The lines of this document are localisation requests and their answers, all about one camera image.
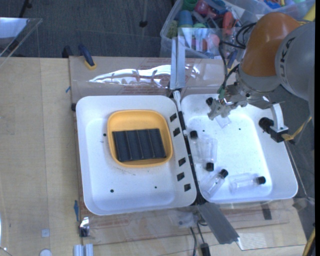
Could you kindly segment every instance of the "blue cup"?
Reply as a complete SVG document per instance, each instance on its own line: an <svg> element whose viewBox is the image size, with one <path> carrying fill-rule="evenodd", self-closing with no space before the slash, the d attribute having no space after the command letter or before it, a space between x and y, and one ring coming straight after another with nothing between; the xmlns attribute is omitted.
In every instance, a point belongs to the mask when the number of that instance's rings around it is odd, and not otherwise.
<svg viewBox="0 0 320 256"><path fill-rule="evenodd" d="M179 13L178 27L192 28L193 25L191 12L189 10L181 10Z"/></svg>

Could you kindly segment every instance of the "wooden surface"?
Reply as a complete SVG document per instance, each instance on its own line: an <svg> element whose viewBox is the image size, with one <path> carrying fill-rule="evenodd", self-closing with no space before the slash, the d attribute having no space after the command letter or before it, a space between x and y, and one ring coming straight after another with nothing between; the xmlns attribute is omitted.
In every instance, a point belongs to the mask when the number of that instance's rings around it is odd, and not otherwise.
<svg viewBox="0 0 320 256"><path fill-rule="evenodd" d="M1 246L13 256L39 255L45 248L53 256L72 256L82 243L74 211L79 186L69 86L67 59L10 58L0 69ZM212 245L211 255L302 255L306 238L291 201L285 203L287 221L237 229L243 241L260 239L252 246L261 249ZM211 233L204 238L215 240ZM192 235L184 235L96 245L94 255L190 256L193 244Z"/></svg>

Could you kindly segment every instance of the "transparent bottle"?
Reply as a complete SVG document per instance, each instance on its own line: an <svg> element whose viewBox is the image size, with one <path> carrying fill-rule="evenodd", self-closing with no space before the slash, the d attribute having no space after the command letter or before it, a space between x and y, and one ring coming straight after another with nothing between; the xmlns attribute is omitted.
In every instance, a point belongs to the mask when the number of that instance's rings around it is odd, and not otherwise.
<svg viewBox="0 0 320 256"><path fill-rule="evenodd" d="M266 183L264 176L258 174L243 173L230 177L229 189L232 194L238 191L251 190L254 187Z"/></svg>
<svg viewBox="0 0 320 256"><path fill-rule="evenodd" d="M201 192L206 198L212 198L212 196L219 190L219 188L225 182L225 178L228 176L228 171L222 169L219 173L209 177L201 185Z"/></svg>
<svg viewBox="0 0 320 256"><path fill-rule="evenodd" d="M217 161L218 141L210 136L198 137L196 130L190 132L190 138L193 161L207 171L213 171Z"/></svg>

